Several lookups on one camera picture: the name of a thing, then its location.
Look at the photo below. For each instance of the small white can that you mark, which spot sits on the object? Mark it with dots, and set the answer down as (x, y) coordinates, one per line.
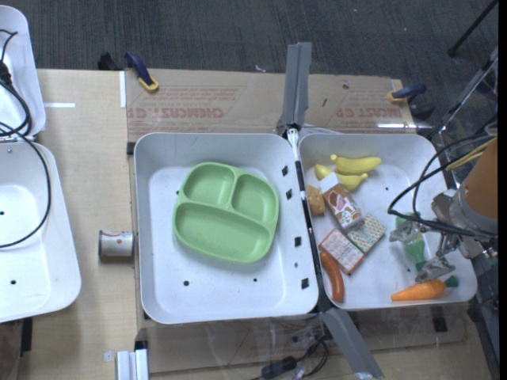
(117, 244)

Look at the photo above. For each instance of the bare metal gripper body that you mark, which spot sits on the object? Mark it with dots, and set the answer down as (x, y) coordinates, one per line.
(445, 208)

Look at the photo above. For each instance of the green patterned packet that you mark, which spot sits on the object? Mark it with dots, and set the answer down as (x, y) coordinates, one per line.
(368, 232)

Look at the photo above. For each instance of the orange and white carton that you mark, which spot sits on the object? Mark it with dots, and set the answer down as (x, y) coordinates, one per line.
(341, 251)

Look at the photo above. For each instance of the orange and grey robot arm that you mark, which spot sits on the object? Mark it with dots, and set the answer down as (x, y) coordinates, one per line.
(481, 180)

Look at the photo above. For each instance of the orange carrot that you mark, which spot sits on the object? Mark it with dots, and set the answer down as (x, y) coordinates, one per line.
(420, 290)

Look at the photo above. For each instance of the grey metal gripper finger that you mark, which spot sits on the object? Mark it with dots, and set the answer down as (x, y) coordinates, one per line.
(406, 232)
(435, 267)

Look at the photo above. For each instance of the brown cardboard board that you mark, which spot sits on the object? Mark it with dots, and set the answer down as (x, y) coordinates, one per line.
(237, 105)

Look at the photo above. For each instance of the brown and white carton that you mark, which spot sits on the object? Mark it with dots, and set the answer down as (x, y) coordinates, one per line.
(342, 206)

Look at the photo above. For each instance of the green divided plate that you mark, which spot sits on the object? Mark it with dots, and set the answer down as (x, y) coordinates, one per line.
(226, 212)

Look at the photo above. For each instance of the white plastic tray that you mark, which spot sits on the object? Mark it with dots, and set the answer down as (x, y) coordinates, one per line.
(222, 291)
(390, 188)
(24, 232)
(17, 77)

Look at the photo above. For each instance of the green plastic bottle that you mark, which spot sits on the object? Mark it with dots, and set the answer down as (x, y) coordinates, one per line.
(416, 249)

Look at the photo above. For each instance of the orange sausage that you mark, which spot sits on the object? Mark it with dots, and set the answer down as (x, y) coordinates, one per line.
(334, 277)

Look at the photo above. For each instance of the yellow banana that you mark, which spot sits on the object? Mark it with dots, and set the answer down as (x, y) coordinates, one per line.
(356, 164)
(350, 180)

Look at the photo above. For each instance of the brown bread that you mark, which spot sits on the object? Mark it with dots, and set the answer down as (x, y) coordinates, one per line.
(315, 201)

